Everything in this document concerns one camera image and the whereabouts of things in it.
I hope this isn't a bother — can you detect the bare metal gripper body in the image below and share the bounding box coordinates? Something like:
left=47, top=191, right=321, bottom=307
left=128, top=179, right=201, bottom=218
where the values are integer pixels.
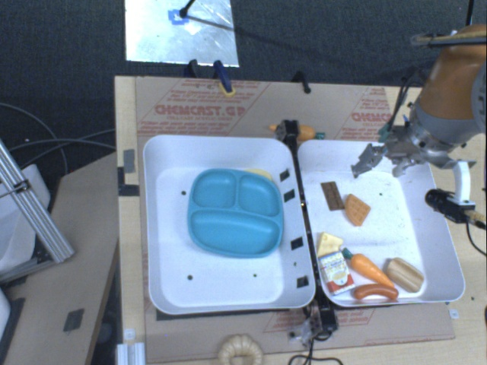
left=385, top=125, right=458, bottom=171

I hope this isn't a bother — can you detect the brown chocolate biscuit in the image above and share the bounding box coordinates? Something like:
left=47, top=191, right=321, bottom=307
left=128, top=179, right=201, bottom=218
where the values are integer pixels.
left=320, top=181, right=346, bottom=212

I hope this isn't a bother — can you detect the orange waffle biscuit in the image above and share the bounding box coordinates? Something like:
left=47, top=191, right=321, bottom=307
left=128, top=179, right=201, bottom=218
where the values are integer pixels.
left=343, top=193, right=371, bottom=227

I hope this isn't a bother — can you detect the white plastic tray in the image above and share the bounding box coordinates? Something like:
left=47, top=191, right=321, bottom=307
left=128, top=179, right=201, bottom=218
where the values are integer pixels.
left=142, top=134, right=317, bottom=316
left=296, top=138, right=466, bottom=308

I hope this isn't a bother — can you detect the orange carrot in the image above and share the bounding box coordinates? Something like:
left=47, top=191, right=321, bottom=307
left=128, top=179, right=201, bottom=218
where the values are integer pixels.
left=269, top=123, right=327, bottom=142
left=341, top=247, right=396, bottom=290

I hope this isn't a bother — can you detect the thin black rod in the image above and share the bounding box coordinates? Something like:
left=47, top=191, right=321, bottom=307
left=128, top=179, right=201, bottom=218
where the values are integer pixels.
left=285, top=135, right=329, bottom=315

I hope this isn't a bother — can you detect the yellow cheese wedge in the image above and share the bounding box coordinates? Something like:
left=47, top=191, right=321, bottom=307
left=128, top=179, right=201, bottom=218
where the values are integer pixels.
left=317, top=231, right=344, bottom=259

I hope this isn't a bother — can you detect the tan bread roll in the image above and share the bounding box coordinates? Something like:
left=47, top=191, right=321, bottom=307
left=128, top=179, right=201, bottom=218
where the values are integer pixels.
left=383, top=257, right=425, bottom=294

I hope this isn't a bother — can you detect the red and white carton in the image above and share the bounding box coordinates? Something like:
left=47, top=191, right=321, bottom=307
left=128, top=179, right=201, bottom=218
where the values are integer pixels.
left=317, top=251, right=356, bottom=297

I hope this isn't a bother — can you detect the red-brown sausage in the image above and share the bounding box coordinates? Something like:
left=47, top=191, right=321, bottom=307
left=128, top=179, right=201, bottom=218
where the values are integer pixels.
left=352, top=283, right=399, bottom=303

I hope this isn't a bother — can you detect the blue divided plate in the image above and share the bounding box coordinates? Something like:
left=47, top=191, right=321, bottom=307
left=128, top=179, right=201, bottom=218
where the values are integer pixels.
left=186, top=168, right=285, bottom=259

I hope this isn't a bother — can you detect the brown cardboard board red print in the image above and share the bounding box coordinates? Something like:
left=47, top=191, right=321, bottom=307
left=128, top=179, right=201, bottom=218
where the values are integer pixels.
left=135, top=76, right=457, bottom=354

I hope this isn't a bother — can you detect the beige doughnut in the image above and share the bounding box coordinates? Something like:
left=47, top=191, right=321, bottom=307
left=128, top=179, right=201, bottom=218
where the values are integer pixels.
left=217, top=334, right=265, bottom=365

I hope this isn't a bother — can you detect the black cylinder on white bracket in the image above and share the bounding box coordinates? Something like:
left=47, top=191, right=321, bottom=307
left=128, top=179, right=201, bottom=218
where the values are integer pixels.
left=425, top=160, right=479, bottom=224

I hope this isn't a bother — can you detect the black block with thin wires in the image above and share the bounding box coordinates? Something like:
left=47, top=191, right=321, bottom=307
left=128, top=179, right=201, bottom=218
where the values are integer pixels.
left=303, top=305, right=339, bottom=342
left=278, top=119, right=300, bottom=141

